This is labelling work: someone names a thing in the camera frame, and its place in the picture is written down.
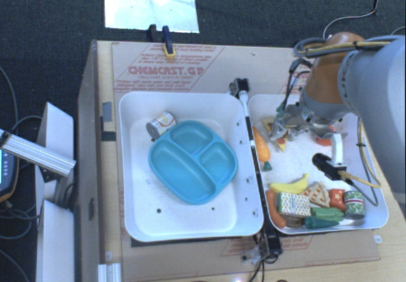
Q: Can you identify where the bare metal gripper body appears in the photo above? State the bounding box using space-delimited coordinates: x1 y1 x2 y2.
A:
274 104 336 140

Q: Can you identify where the pale yellow bread slice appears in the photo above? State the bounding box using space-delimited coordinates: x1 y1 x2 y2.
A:
261 116 276 133

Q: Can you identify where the orange carrot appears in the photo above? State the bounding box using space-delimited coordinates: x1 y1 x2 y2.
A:
252 126 274 171

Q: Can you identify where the thin black and white rod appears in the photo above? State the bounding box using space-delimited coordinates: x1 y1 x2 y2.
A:
240 91 271 234

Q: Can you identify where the white plastic tray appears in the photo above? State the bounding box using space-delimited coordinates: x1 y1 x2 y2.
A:
119 91 265 243
247 93 390 236

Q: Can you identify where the yellow banana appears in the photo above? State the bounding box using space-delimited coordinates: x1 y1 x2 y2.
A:
269 173 310 195

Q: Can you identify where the large tan pizza slice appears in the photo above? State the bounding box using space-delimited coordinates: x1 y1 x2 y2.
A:
302 182 331 209

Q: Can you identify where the green and white carton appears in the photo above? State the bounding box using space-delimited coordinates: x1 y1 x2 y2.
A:
277 191 312 218

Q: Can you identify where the orange sausage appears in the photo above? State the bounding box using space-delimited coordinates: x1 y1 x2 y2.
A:
265 189 287 229

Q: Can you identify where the red cube with star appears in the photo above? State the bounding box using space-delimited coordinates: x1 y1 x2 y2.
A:
327 188 346 212

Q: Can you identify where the brown biscuit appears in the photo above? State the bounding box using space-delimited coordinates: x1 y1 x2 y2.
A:
283 214 306 229

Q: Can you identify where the green toy vegetable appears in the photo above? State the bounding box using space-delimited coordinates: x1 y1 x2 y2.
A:
304 216 341 230
310 206 346 222

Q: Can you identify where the blue divided plate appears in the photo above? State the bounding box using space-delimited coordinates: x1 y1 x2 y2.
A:
148 119 239 206

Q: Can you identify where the green and white can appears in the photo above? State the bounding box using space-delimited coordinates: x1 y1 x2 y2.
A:
343 190 366 220

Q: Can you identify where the brown cardboard board red print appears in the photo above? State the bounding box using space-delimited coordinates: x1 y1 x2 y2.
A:
111 41 381 272

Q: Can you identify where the white and orange can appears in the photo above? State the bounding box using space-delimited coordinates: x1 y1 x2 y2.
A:
145 111 177 141

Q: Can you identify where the black cylinder on white bracket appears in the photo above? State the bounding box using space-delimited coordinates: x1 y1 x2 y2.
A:
311 133 348 182

